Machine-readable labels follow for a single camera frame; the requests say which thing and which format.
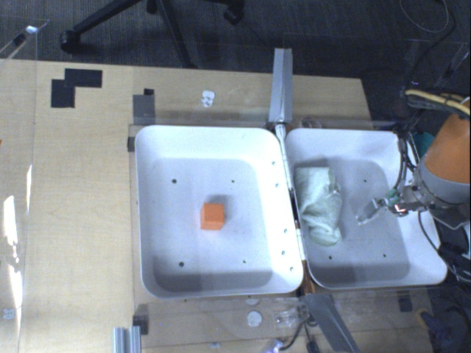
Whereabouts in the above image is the white plastic tray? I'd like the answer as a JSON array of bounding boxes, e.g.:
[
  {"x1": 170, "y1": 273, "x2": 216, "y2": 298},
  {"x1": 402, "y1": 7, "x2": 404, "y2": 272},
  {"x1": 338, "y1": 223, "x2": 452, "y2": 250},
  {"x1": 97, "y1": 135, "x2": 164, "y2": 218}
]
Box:
[
  {"x1": 134, "y1": 124, "x2": 305, "y2": 300},
  {"x1": 285, "y1": 127, "x2": 449, "y2": 291}
]

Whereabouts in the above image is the orange cube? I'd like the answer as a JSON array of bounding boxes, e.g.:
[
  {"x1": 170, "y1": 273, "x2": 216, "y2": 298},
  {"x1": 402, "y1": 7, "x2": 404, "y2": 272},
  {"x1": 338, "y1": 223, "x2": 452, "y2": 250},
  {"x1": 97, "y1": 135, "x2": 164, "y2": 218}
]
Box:
[{"x1": 200, "y1": 202, "x2": 226, "y2": 231}]

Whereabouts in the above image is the pale green cloth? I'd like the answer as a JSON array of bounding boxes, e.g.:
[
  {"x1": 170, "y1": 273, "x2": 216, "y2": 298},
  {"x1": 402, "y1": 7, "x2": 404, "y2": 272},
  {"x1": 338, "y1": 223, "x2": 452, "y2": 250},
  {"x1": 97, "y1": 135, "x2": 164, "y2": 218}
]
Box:
[{"x1": 294, "y1": 165, "x2": 344, "y2": 247}]

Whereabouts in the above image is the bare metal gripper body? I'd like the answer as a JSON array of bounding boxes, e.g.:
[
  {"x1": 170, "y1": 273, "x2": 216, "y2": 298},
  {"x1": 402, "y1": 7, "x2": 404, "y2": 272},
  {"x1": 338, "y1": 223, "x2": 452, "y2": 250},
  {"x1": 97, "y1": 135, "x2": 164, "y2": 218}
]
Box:
[{"x1": 383, "y1": 184, "x2": 432, "y2": 218}]

